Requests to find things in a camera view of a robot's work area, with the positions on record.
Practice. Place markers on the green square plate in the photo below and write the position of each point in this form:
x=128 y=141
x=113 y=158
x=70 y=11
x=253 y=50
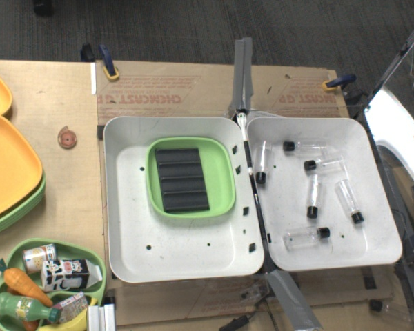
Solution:
x=219 y=171

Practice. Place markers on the black ribbed rack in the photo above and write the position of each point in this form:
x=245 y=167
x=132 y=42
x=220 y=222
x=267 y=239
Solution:
x=183 y=181

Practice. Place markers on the clear plastic bottle black cap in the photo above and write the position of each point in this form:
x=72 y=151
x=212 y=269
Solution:
x=346 y=197
x=261 y=160
x=395 y=312
x=302 y=238
x=326 y=165
x=313 y=193
x=307 y=147

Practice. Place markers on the thin black and white rod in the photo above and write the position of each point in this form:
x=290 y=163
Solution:
x=254 y=188

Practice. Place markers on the brown cardboard board red print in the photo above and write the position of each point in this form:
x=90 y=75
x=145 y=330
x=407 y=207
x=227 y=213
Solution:
x=179 y=91

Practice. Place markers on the white plastic tray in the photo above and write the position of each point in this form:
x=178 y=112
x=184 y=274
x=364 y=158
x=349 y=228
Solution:
x=179 y=253
x=372 y=247

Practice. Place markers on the green divided plate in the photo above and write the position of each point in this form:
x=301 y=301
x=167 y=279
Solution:
x=72 y=250

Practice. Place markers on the cow print milk carton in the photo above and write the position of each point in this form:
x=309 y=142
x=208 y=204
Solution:
x=67 y=274

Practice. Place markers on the small red and white can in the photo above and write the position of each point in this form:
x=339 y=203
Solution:
x=38 y=258

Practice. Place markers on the small colourful packet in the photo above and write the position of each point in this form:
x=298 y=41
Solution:
x=72 y=305

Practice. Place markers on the yellow banana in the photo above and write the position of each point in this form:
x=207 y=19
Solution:
x=72 y=323

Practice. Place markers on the orange carrot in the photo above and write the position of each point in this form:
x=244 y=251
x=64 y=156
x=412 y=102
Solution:
x=22 y=281

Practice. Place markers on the green bottle yellow label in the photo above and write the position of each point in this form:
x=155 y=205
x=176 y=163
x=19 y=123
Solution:
x=19 y=308

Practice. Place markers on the orange toy food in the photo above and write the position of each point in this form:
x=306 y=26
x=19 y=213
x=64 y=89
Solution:
x=30 y=325

